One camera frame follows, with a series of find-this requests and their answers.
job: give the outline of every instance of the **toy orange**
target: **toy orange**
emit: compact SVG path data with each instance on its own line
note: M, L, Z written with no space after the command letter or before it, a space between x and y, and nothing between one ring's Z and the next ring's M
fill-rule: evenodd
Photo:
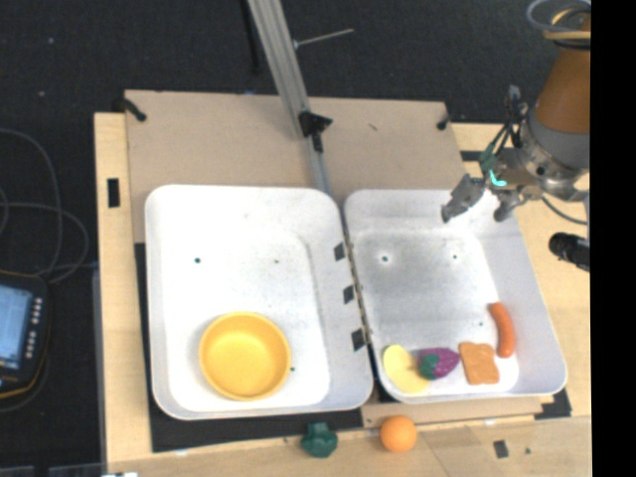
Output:
M415 424L407 416L391 416L380 428L380 441L391 452L408 452L413 449L417 441Z

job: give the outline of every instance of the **black device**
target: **black device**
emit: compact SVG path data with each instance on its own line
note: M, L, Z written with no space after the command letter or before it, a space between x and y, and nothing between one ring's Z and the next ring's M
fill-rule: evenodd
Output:
M37 382L50 330L44 280L0 271L0 399L26 393Z

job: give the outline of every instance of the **device screen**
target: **device screen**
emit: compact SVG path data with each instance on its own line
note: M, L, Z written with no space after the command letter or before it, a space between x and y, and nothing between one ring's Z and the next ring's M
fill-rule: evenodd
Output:
M33 294L27 290L0 285L0 361L17 367Z

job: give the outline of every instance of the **wooden table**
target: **wooden table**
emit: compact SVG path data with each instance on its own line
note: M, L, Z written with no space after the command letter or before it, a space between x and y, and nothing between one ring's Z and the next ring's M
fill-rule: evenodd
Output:
M299 436L153 452L133 253L134 243L143 241L139 207L145 194L169 181L310 186L311 178L304 143L290 138L277 97L143 90L126 96L148 114L145 122L130 114L94 116L98 320L109 471L261 477L591 474L589 274L548 250L555 232L582 235L584 229L541 203L522 206L516 217L567 363L571 416L535 420L552 397L417 406L372 397L362 407L365 428L338 433L338 449L328 459L305 453ZM482 150L500 127L464 123L439 131L435 123L445 112L439 102L311 102L312 110L334 119L323 139L338 203L363 187L450 189L472 167L461 162L458 150ZM202 156L206 151L214 154ZM263 165L280 161L281 154L284 168L271 177ZM114 187L118 200L113 201ZM562 209L585 217L580 205L563 204ZM385 451L378 439L382 419L398 412L409 415L420 434L415 449L401 455ZM495 442L505 444L506 457L498 457Z

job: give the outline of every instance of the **yellow bowl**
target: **yellow bowl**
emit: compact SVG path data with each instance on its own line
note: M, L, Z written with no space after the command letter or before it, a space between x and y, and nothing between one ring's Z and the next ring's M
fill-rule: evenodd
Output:
M237 400L262 399L287 380L289 343L269 319L237 312L217 318L201 338L199 363L210 385Z

